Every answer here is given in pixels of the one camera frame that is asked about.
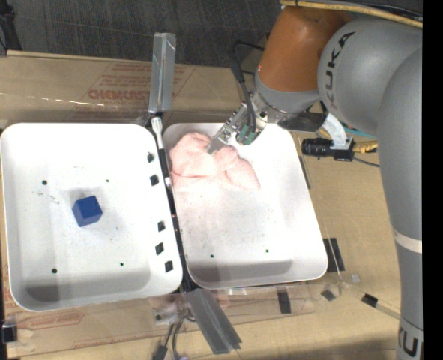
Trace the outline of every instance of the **black hole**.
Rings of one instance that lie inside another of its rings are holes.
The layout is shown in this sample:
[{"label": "black hole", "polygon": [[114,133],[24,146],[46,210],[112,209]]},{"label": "black hole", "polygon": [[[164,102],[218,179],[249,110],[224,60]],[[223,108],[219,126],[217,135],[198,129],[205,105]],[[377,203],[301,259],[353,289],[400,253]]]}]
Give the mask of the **black hole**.
[{"label": "black hole", "polygon": [[161,252],[164,251],[163,243],[159,243],[159,244],[155,247],[155,249],[156,249],[156,255],[159,255]]},{"label": "black hole", "polygon": [[156,175],[153,175],[149,179],[151,180],[151,185],[152,186],[155,186],[156,184],[158,184],[160,182],[158,176],[156,176]]},{"label": "black hole", "polygon": [[169,272],[173,269],[173,261],[167,261],[164,263],[164,269],[166,272]]}]

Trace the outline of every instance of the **metal bracket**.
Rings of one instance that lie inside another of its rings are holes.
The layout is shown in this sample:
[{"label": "metal bracket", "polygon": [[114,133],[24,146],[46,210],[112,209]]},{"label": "metal bracket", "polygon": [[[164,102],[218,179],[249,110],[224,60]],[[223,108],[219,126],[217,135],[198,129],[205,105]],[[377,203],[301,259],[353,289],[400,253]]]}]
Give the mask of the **metal bracket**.
[{"label": "metal bracket", "polygon": [[349,138],[346,136],[343,125],[336,117],[328,113],[328,116],[326,116],[325,122],[322,126],[333,140],[333,144],[330,149],[349,149],[352,136]]},{"label": "metal bracket", "polygon": [[241,106],[233,112],[231,117],[223,124],[223,126],[211,140],[207,149],[207,152],[210,155],[222,147],[227,146],[231,137],[241,131],[241,129],[246,125],[247,111],[246,104],[241,103]]},{"label": "metal bracket", "polygon": [[229,353],[240,348],[240,337],[211,291],[198,288],[186,293],[185,298],[214,354]]},{"label": "metal bracket", "polygon": [[171,109],[173,80],[175,78],[176,36],[155,33],[151,63],[151,89],[148,111],[164,113]]},{"label": "metal bracket", "polygon": [[1,326],[1,340],[3,343],[11,343],[18,339],[18,326],[16,323],[4,323]]}]

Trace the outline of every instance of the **gray carpet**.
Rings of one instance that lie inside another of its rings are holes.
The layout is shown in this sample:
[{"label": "gray carpet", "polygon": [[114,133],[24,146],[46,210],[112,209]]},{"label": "gray carpet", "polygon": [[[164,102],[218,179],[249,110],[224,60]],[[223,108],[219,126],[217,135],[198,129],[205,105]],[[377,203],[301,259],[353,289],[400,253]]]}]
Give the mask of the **gray carpet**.
[{"label": "gray carpet", "polygon": [[[423,11],[423,0],[362,0]],[[26,51],[151,60],[155,32],[177,37],[176,62],[228,66],[227,46],[258,42],[278,0],[8,0]],[[0,45],[0,55],[4,54]]]}]

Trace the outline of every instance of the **tape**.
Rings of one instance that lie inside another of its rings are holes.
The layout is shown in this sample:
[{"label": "tape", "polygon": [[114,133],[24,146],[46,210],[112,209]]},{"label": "tape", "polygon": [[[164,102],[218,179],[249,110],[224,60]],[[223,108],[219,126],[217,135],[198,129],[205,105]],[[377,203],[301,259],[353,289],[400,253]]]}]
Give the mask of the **tape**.
[{"label": "tape", "polygon": [[344,262],[336,238],[324,238],[323,243],[328,255],[328,269],[326,272],[344,271]]},{"label": "tape", "polygon": [[280,304],[280,312],[282,314],[290,314],[291,311],[291,302],[289,300],[288,292],[285,290],[278,290],[278,303]]},{"label": "tape", "polygon": [[401,247],[406,248],[407,250],[413,251],[417,254],[423,253],[423,241],[417,240],[416,238],[411,238],[408,236],[403,235],[402,233],[399,233],[394,229],[394,227],[391,227],[393,230],[393,236],[396,243],[401,245]]}]

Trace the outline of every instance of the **black pole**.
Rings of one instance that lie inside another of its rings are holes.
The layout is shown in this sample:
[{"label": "black pole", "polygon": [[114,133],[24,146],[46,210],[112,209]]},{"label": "black pole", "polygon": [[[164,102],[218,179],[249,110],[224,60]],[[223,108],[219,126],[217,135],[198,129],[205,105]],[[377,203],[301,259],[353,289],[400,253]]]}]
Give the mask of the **black pole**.
[{"label": "black pole", "polygon": [[0,26],[8,50],[22,50],[18,34],[14,26],[14,10],[6,0],[0,0]]}]

